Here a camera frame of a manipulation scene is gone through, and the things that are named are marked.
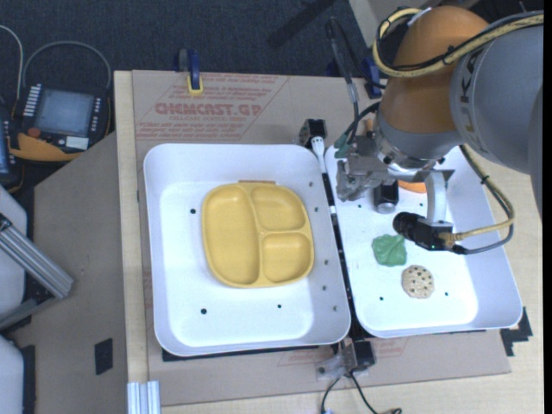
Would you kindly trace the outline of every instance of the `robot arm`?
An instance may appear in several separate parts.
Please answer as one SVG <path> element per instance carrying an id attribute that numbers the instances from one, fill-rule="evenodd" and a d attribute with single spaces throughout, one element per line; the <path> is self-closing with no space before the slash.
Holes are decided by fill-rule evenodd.
<path id="1" fill-rule="evenodd" d="M 357 199 L 393 180 L 431 187 L 437 161 L 468 144 L 488 160 L 529 173 L 542 216 L 543 13 L 487 25 L 456 7 L 400 9 L 378 37 L 405 18 L 410 26 L 392 65 L 380 57 L 379 39 L 373 44 L 374 60 L 389 80 L 372 133 L 356 137 L 340 161 L 338 197 Z M 443 189 L 428 193 L 439 203 Z M 441 216 L 399 214 L 393 225 L 427 249 L 459 247 Z"/>

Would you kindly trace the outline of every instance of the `cookie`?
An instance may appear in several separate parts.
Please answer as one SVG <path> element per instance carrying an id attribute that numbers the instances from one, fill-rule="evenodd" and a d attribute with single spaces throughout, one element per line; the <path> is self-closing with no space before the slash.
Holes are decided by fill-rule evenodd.
<path id="1" fill-rule="evenodd" d="M 435 290 L 433 274 L 422 266 L 410 266 L 403 270 L 402 284 L 411 298 L 426 299 Z"/>

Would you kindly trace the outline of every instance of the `yellow divided plate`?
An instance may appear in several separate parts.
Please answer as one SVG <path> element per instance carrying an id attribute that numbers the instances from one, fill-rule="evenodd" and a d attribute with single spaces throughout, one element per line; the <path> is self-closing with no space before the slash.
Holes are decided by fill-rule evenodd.
<path id="1" fill-rule="evenodd" d="M 265 182 L 221 185 L 205 197 L 202 232 L 207 262 L 224 284 L 290 284 L 314 263 L 311 224 L 301 198 Z"/>

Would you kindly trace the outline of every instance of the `yellow plate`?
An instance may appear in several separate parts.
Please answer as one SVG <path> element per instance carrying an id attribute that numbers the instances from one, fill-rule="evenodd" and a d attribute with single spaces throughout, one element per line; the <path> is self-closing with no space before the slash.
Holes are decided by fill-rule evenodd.
<path id="1" fill-rule="evenodd" d="M 224 284 L 290 284 L 314 263 L 311 224 L 301 198 L 265 182 L 221 185 L 205 197 L 202 233 L 207 262 Z"/>

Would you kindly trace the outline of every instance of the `white tray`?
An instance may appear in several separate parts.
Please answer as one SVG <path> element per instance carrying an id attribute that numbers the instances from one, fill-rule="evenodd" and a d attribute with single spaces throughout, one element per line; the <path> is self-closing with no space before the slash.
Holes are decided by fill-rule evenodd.
<path id="1" fill-rule="evenodd" d="M 154 327 L 168 352 L 191 356 L 339 342 L 350 312 L 315 156 L 296 145 L 161 144 L 144 160 Z M 241 289 L 210 273 L 201 236 L 205 195 L 239 180 L 295 191 L 310 219 L 315 263 L 300 281 Z"/>
<path id="2" fill-rule="evenodd" d="M 334 152 L 330 148 L 325 160 L 337 198 Z M 440 168 L 455 170 L 447 189 L 447 219 L 454 223 L 453 230 L 494 224 L 484 188 L 458 148 L 447 155 Z M 430 252 L 405 241 L 406 264 L 382 266 L 373 254 L 373 238 L 396 235 L 392 219 L 401 211 L 426 216 L 427 197 L 399 189 L 396 212 L 382 215 L 373 207 L 372 192 L 368 193 L 370 196 L 353 202 L 336 200 L 354 307 L 366 331 L 377 337 L 396 337 L 505 328 L 518 323 L 523 308 L 503 247 L 458 255 Z M 498 240 L 498 232 L 492 232 L 460 244 L 477 248 Z M 411 298 L 404 292 L 401 273 L 412 264 L 433 273 L 435 291 L 429 298 Z"/>

